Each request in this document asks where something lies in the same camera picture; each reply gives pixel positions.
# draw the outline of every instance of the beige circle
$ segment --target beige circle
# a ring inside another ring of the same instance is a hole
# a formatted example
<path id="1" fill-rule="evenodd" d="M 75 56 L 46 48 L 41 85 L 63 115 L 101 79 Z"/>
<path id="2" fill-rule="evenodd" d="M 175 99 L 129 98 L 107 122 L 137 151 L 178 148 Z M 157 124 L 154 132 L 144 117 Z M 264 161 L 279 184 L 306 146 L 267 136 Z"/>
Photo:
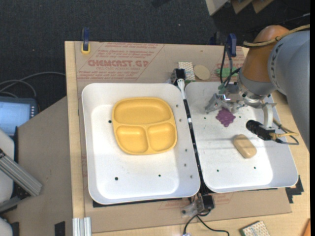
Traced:
<path id="1" fill-rule="evenodd" d="M 193 68 L 195 75 L 201 80 L 208 80 L 210 78 L 210 71 L 203 65 L 195 65 Z"/>

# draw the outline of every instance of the purple star-shaped object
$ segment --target purple star-shaped object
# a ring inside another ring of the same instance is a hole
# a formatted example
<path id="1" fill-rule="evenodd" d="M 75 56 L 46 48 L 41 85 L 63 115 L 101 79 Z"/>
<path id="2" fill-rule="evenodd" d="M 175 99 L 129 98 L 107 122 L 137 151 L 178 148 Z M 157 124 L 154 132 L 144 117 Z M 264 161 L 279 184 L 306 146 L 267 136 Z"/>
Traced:
<path id="1" fill-rule="evenodd" d="M 235 118 L 236 117 L 226 108 L 222 108 L 216 116 L 216 119 L 218 119 L 224 127 L 228 127 Z"/>

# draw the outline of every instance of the blue clamp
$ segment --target blue clamp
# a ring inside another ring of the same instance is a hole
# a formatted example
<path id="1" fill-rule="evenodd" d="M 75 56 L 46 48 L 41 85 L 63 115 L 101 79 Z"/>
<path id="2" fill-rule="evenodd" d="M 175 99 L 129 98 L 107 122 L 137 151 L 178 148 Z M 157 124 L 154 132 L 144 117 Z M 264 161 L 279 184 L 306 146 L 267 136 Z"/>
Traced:
<path id="1" fill-rule="evenodd" d="M 81 52 L 83 54 L 89 54 L 91 51 L 91 47 L 89 44 L 89 28 L 83 27 L 81 38 L 82 38 Z"/>
<path id="2" fill-rule="evenodd" d="M 230 33 L 226 39 L 226 50 L 230 52 L 232 57 L 236 56 L 236 36 Z"/>

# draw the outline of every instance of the yellow divided plate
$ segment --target yellow divided plate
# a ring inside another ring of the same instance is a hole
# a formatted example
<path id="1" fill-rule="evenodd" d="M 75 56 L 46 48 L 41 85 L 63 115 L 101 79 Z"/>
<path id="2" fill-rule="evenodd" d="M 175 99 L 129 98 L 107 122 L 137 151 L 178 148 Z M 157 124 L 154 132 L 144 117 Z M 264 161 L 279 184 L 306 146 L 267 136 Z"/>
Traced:
<path id="1" fill-rule="evenodd" d="M 162 153 L 177 142 L 172 109 L 160 98 L 136 97 L 117 102 L 112 123 L 119 147 L 129 154 Z"/>

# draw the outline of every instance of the black floor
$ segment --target black floor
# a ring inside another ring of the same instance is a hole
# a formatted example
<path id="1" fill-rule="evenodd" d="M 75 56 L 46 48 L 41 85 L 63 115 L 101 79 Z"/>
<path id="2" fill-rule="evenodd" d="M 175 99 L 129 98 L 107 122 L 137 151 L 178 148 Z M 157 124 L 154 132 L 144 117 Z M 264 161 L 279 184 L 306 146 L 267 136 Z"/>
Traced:
<path id="1" fill-rule="evenodd" d="M 205 45 L 219 32 L 222 38 L 234 33 L 242 45 L 270 24 L 309 24 L 303 15 L 310 7 L 310 0 L 275 0 L 258 14 L 249 5 L 236 15 L 227 3 L 211 17 L 205 0 L 0 0 L 0 91 L 7 80 L 65 73 L 64 42 L 80 40 L 82 27 L 89 27 L 92 41 Z M 66 95 L 62 75 L 25 81 L 42 110 Z M 21 83 L 0 95 L 10 93 L 33 96 Z"/>

